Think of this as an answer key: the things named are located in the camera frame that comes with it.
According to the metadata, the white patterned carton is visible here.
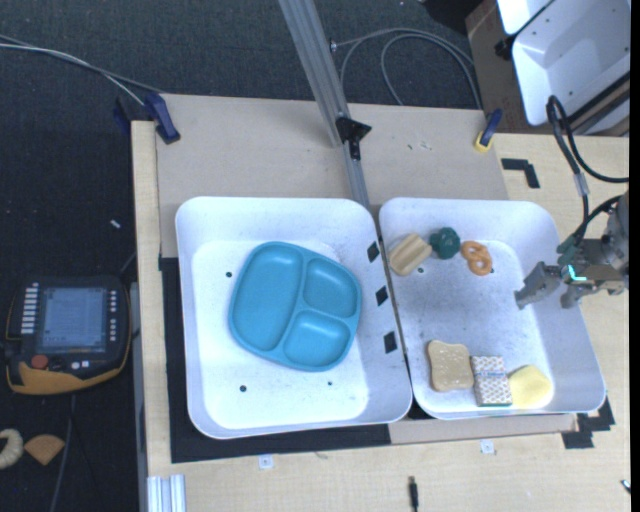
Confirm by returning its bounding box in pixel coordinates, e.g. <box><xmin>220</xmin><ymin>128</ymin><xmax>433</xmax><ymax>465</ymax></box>
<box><xmin>469</xmin><ymin>354</ymin><xmax>515</xmax><ymax>408</ymax></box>

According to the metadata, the beige ridged bread roll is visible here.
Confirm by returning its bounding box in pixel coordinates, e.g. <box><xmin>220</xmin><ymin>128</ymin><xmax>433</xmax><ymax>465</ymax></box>
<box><xmin>388</xmin><ymin>232</ymin><xmax>434</xmax><ymax>278</ymax></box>

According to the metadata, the beige doughnut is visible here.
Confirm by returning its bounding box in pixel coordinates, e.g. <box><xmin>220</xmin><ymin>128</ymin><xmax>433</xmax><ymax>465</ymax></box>
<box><xmin>0</xmin><ymin>427</ymin><xmax>25</xmax><ymax>471</ymax></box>

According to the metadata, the orange pizza slice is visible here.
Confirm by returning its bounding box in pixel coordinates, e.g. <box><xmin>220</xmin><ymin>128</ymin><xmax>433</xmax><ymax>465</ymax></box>
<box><xmin>23</xmin><ymin>433</ymin><xmax>67</xmax><ymax>467</ymax></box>

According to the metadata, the white plastic tray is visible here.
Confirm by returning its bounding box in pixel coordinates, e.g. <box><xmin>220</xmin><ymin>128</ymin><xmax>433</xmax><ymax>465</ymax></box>
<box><xmin>174</xmin><ymin>195</ymin><xmax>414</xmax><ymax>441</ymax></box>
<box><xmin>377</xmin><ymin>196</ymin><xmax>608</xmax><ymax>421</ymax></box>

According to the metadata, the brown cardboard board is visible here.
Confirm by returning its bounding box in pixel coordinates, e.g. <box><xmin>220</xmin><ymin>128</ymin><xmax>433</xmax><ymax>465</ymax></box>
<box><xmin>154</xmin><ymin>92</ymin><xmax>592</xmax><ymax>447</ymax></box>

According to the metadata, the tan toast slice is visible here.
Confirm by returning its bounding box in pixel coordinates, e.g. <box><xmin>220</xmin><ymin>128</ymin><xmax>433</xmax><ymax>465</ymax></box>
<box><xmin>425</xmin><ymin>339</ymin><xmax>475</xmax><ymax>393</ymax></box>

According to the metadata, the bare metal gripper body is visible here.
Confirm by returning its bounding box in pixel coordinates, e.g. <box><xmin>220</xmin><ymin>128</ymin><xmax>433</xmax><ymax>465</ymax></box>
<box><xmin>574</xmin><ymin>219</ymin><xmax>631</xmax><ymax>297</ymax></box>

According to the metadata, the green broccoli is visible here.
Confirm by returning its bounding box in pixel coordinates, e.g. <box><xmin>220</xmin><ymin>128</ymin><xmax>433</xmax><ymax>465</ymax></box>
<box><xmin>428</xmin><ymin>226</ymin><xmax>462</xmax><ymax>261</ymax></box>

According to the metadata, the yellow rounded block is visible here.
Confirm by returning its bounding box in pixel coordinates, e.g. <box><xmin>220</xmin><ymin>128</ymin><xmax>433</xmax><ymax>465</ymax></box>
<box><xmin>506</xmin><ymin>363</ymin><xmax>554</xmax><ymax>410</ymax></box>

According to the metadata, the orange pretzel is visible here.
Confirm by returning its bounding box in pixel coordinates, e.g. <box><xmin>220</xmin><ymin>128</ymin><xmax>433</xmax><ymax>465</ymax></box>
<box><xmin>459</xmin><ymin>239</ymin><xmax>494</xmax><ymax>278</ymax></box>

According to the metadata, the blue divided plate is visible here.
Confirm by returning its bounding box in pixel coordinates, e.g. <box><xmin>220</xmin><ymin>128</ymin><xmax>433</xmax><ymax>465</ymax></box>
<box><xmin>227</xmin><ymin>240</ymin><xmax>364</xmax><ymax>373</ymax></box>

